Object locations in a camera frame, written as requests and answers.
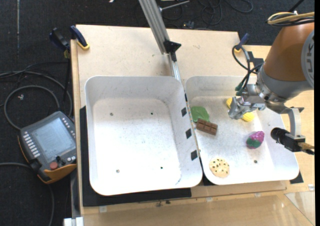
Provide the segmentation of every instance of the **white tray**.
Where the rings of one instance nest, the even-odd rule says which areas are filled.
[[[190,188],[201,181],[184,89],[174,77],[94,76],[85,84],[85,101],[89,180],[97,193]]]
[[[229,118],[226,100],[235,96],[235,87],[242,79],[243,76],[194,76],[186,81],[189,106],[206,108],[210,122],[218,125],[216,135],[195,129],[205,176],[216,185],[294,179],[299,174],[295,154],[270,136],[273,128],[285,128],[279,114],[266,108],[254,111],[251,122]],[[264,131],[264,142],[257,149],[248,149],[246,140],[256,131]],[[211,172],[209,162],[215,157],[228,161],[227,177]]]

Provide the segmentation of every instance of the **table top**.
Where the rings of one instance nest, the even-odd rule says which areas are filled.
[[[160,53],[156,40],[150,28],[119,27],[119,26],[76,26],[86,41],[90,44],[89,50],[82,50],[75,40],[71,40],[71,67],[73,101],[75,111],[76,135],[80,136],[79,109],[85,102],[85,83],[92,76],[171,76],[169,60]],[[182,44],[176,52],[177,64],[183,86],[187,79],[193,76],[244,76],[246,70],[241,68],[233,59],[232,47],[239,42],[237,32],[168,29],[170,40]],[[247,51],[252,51],[255,58],[265,59],[270,46],[246,45]],[[243,54],[239,60],[245,61]],[[304,107],[301,113],[301,132],[306,142],[314,145],[314,91],[305,91],[286,103],[287,107]],[[288,115],[282,115],[287,129],[290,129]],[[284,225],[279,218],[294,222],[291,225],[311,225],[305,215],[287,198],[287,194],[296,193],[303,196],[315,185],[315,157],[302,152],[295,153],[299,164],[303,182],[290,184],[289,181],[252,182],[231,185],[204,186],[199,184],[191,188],[191,198],[142,203],[125,203],[108,205],[107,207],[83,207],[80,213],[84,217],[85,225],[149,225],[159,221],[159,225],[208,225],[206,220],[217,219],[218,211],[224,211],[219,217],[220,222],[228,222],[230,218],[242,225],[242,219],[250,210],[257,210],[255,220],[266,216],[267,211],[274,207],[285,206],[285,209],[276,209],[277,219],[274,225]],[[82,203],[82,176],[80,140],[77,138],[77,178],[79,184],[79,201]],[[241,199],[246,209],[239,203]],[[197,216],[183,216],[192,209]],[[149,217],[142,218],[146,211]]]

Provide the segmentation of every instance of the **metal bar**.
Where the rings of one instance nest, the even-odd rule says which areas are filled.
[[[170,41],[170,38],[156,0],[139,0],[139,2],[161,53],[167,53],[164,42]],[[181,81],[177,62],[172,60],[170,54],[168,55],[168,59],[172,75]]]

